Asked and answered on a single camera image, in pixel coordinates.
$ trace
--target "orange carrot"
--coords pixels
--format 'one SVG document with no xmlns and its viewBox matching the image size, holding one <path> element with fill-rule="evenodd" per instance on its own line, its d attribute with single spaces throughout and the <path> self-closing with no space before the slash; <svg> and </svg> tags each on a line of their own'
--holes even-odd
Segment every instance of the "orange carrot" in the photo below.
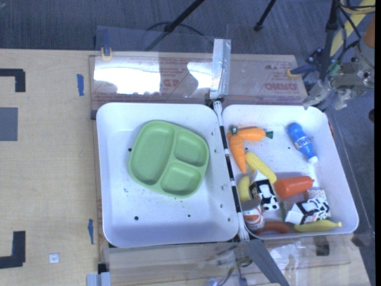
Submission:
<svg viewBox="0 0 381 286">
<path fill-rule="evenodd" d="M 250 141 L 260 141 L 265 136 L 270 138 L 270 139 L 273 138 L 273 132 L 272 131 L 266 132 L 262 128 L 258 128 L 258 127 L 238 129 L 237 134 L 243 140 L 250 140 Z M 228 138 L 230 138 L 231 136 L 232 136 L 231 133 L 227 134 Z"/>
<path fill-rule="evenodd" d="M 237 130 L 237 126 L 232 126 L 230 128 L 230 131 L 232 132 L 232 136 L 229 138 L 230 151 L 232 152 L 241 172 L 246 173 L 245 149 L 243 147 L 242 138 L 237 135 Z"/>
<path fill-rule="evenodd" d="M 255 234 L 260 234 L 265 231 L 276 231 L 278 233 L 288 233 L 290 227 L 285 222 L 267 221 L 264 227 L 255 231 Z"/>
</svg>

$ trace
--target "wooden table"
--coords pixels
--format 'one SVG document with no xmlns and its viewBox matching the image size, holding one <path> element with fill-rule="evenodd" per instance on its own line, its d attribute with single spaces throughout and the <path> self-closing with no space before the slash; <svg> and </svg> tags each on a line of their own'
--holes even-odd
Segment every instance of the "wooden table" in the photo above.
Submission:
<svg viewBox="0 0 381 286">
<path fill-rule="evenodd" d="M 25 92 L 15 92 L 14 77 L 0 77 L 0 107 L 18 108 L 17 141 L 0 141 L 0 256 L 11 255 L 14 231 L 26 232 L 25 262 L 22 267 L 0 269 L 0 285 L 85 285 L 86 275 L 97 272 L 91 55 L 98 52 L 0 49 L 0 68 L 26 72 Z M 77 74 L 85 82 L 83 96 Z M 286 268 L 286 279 L 292 285 L 369 285 L 358 248 L 350 236 L 343 240 L 349 263 Z M 49 262 L 52 253 L 59 254 L 59 262 Z M 246 278 L 268 282 L 258 272 L 247 273 Z M 226 285 L 237 285 L 234 280 Z"/>
</svg>

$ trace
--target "yellow banana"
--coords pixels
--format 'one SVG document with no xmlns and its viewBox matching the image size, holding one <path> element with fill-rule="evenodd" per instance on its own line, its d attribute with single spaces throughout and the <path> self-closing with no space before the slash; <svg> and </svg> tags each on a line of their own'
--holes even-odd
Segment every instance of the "yellow banana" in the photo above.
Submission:
<svg viewBox="0 0 381 286">
<path fill-rule="evenodd" d="M 245 201 L 248 201 L 251 199 L 250 193 L 249 193 L 249 186 L 250 186 L 250 178 L 248 175 L 245 175 L 240 179 L 237 185 L 239 201 L 241 203 L 244 203 Z"/>
<path fill-rule="evenodd" d="M 294 225 L 293 228 L 298 232 L 321 232 L 331 230 L 336 226 L 342 226 L 341 222 L 332 222 L 327 219 L 322 219 L 315 222 L 308 222 L 303 225 Z"/>
</svg>

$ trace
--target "label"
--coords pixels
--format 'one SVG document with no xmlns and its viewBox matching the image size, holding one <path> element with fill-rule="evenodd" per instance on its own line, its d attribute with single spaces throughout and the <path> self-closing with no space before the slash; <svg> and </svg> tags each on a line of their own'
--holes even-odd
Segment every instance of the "label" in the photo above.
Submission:
<svg viewBox="0 0 381 286">
<path fill-rule="evenodd" d="M 250 184 L 250 186 L 249 186 L 249 193 L 250 193 L 250 197 L 253 200 L 257 200 L 257 201 L 261 202 L 261 197 L 259 195 L 258 188 L 257 188 L 257 183 L 256 182 L 253 182 L 252 184 Z"/>
<path fill-rule="evenodd" d="M 244 210 L 242 213 L 246 226 L 250 231 L 257 231 L 264 227 L 265 221 L 260 204 L 252 209 Z"/>
<path fill-rule="evenodd" d="M 295 147 L 297 150 L 300 150 L 302 147 L 305 147 L 306 145 L 310 144 L 311 141 L 306 136 L 303 136 L 302 138 L 299 138 L 295 141 Z"/>
</svg>

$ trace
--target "white tray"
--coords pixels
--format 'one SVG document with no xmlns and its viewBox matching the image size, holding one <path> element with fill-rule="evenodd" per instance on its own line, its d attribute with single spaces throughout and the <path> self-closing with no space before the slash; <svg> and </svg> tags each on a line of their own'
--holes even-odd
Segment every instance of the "white tray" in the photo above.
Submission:
<svg viewBox="0 0 381 286">
<path fill-rule="evenodd" d="M 210 159 L 200 188 L 188 198 L 159 194 L 134 182 L 130 151 L 141 127 L 165 120 L 201 135 Z M 198 104 L 109 103 L 97 112 L 102 219 L 116 247 L 228 241 L 238 232 L 220 130 L 212 109 Z"/>
<path fill-rule="evenodd" d="M 244 142 L 245 148 L 261 158 L 276 174 L 277 178 L 308 175 L 315 181 L 313 186 L 323 188 L 334 222 L 342 222 L 341 228 L 324 232 L 290 232 L 287 234 L 262 233 L 261 239 L 295 238 L 312 235 L 348 234 L 357 229 L 358 214 L 348 181 L 336 149 L 335 142 L 324 113 L 315 107 L 285 105 L 230 105 L 223 110 L 223 123 L 227 132 L 231 125 L 238 127 L 257 126 L 274 132 L 273 139 Z M 307 162 L 292 143 L 286 127 L 299 123 L 313 144 L 318 157 L 315 165 Z M 236 182 L 243 176 L 234 160 L 232 169 Z"/>
<path fill-rule="evenodd" d="M 161 195 L 135 183 L 128 173 L 133 142 L 150 120 L 166 120 L 201 135 L 210 160 L 200 189 L 189 198 Z M 314 166 L 296 150 L 286 127 L 298 122 L 311 139 L 319 159 Z M 308 175 L 323 188 L 331 220 L 341 228 L 325 232 L 263 233 L 264 240 L 313 235 L 348 234 L 358 226 L 357 210 L 333 140 L 329 122 L 320 110 L 292 105 L 230 105 L 223 110 L 225 131 L 231 125 L 272 130 L 274 138 L 245 142 L 277 177 Z M 117 247 L 205 243 L 231 240 L 238 232 L 238 217 L 217 116 L 198 104 L 109 103 L 96 115 L 102 188 L 103 229 Z M 231 159 L 236 182 L 243 176 Z"/>
</svg>

